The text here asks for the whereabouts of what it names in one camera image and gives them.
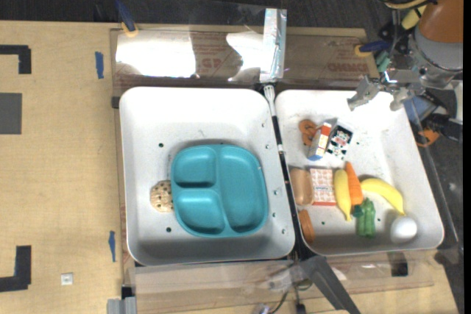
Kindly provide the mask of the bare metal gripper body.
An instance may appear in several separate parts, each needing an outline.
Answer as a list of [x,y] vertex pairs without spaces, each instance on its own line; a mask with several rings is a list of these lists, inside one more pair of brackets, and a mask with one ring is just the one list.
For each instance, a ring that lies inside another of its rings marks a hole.
[[391,61],[383,72],[388,83],[409,89],[445,89],[463,68],[448,68],[428,61]]

